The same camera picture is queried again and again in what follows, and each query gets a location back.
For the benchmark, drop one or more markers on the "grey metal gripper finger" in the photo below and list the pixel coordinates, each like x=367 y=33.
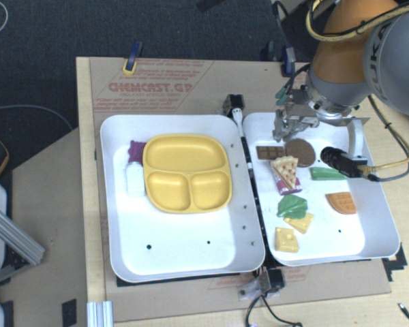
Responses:
x=301 y=123
x=279 y=126

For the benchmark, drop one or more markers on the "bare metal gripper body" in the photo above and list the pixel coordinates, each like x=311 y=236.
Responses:
x=301 y=102

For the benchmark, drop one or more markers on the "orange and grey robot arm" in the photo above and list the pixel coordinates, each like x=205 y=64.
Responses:
x=347 y=56

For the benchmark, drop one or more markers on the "brown chocolate bar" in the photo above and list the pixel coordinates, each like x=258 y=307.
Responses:
x=269 y=152

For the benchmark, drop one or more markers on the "brown round biscuit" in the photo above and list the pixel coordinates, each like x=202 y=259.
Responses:
x=303 y=152

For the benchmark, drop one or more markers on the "thin black and white rod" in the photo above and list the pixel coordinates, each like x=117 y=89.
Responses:
x=248 y=155

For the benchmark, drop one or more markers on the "yellow pizza slice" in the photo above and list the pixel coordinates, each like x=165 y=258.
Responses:
x=286 y=170

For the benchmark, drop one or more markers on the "green wedge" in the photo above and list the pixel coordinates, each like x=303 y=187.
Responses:
x=325 y=174

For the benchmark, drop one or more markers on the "purple packet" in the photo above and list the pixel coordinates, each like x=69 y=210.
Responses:
x=290 y=190

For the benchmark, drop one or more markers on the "green lettuce leaf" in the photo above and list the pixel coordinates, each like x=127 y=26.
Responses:
x=291 y=205

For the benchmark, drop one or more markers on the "orange waffle piece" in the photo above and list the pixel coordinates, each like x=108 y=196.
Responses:
x=342 y=203

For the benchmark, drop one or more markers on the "yellow cheese wedge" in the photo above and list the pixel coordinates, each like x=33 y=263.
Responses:
x=300 y=221

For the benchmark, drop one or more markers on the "yellow divided plate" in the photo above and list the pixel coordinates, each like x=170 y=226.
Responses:
x=187 y=169

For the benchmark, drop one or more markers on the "brown cardboard board red print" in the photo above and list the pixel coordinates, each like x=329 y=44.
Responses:
x=177 y=80

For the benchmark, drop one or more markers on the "yellow cheese block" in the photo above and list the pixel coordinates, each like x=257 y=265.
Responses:
x=286 y=240

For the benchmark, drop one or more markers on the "white plastic tray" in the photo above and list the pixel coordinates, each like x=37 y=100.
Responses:
x=327 y=237
x=177 y=240

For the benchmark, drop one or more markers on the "purple grapes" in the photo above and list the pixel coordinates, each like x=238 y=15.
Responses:
x=136 y=150

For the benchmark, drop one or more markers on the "white bottle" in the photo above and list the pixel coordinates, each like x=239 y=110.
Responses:
x=135 y=179

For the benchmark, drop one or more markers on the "black cylinder on white bracket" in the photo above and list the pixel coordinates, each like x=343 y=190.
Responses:
x=342 y=162

